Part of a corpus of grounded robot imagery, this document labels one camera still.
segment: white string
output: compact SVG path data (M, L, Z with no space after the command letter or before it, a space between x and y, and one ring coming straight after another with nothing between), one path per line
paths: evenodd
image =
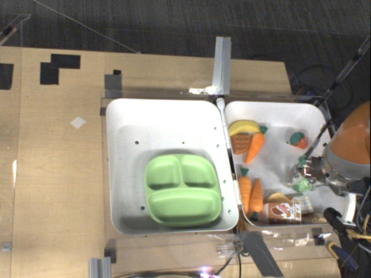
M35 3L41 5L41 6L47 8L47 9L49 9L49 10L51 10L51 11L53 11L53 12L55 12L55 13L61 15L61 16L66 17L67 19L69 19L69 20L71 20L71 21L74 21L75 23L77 23L77 24L79 24L79 25L81 25L81 26L87 28L87 29L90 30L91 32L94 32L94 33L96 33L96 34L98 34L98 35L100 35L100 36L102 36L102 37L105 37L105 39L108 39L108 40L110 40L110 41L112 41L112 42L114 42L114 43L117 43L118 45L121 45L121 46L125 47L126 49L129 49L130 51L132 51L132 52L134 52L134 53L140 53L140 52L137 52L136 50L134 50L134 49L128 47L127 45L125 45L125 44L123 44L123 43L121 43L121 42L118 42L118 41L116 41L116 40L114 40L114 39L112 39L112 38L110 38L110 37L108 37L108 36L106 36L106 35L104 35L104 34L98 32L98 31L96 31L96 30L90 28L89 26L87 26L87 25L85 25L85 24L83 24L83 23L81 23L81 22L75 20L74 18L72 18L72 17L70 17L70 16L68 16L68 15L66 15L66 14L64 14L64 13L62 13L62 12L59 12L58 10L55 10L55 9L53 9L53 8L50 8L50 7L48 7L47 5L41 3L41 2L39 2L39 1L37 1L37 0L32 0L32 1L34 1Z

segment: orange carrot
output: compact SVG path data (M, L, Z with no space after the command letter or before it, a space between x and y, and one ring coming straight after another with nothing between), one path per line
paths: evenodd
M246 155L246 164L249 164L253 158L257 155L261 147L265 142L265 137L263 133L256 133L251 139L248 154Z
M241 194L241 200L243 204L243 212L247 214L249 212L250 193L251 193L251 181L249 177L242 176L238 180L239 192Z
M250 219L257 221L257 214L263 209L263 191L259 179L255 180L251 190L249 206L250 210L254 212Z

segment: yellow banana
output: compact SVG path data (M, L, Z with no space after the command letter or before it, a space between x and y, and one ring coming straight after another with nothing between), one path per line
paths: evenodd
M229 127L230 136L236 135L240 132L260 132L260 128L256 122L252 120L238 120Z

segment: gray carpet floor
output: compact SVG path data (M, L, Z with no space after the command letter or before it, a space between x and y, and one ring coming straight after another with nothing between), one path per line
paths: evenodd
M293 92L323 93L370 34L371 0L37 0L142 53L286 63ZM0 29L31 18L6 45L131 52L32 0L0 0ZM341 122L370 100L370 51L329 100Z

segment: wooden tabletop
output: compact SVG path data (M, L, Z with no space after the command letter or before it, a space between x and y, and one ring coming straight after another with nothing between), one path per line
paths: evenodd
M59 69L59 85L41 85L41 62L52 53L80 55L81 67ZM101 258L106 245L104 75L121 70L125 88L187 92L211 85L213 59L0 47L0 63L14 64L12 89L0 90L0 242L13 245L0 252L0 277L87 277L89 259ZM231 91L291 93L284 63L245 60L231 62ZM78 129L76 118L85 121ZM278 263L286 277L310 277L306 268L340 277L325 257ZM223 277L235 277L235 264ZM243 271L260 277L251 261Z

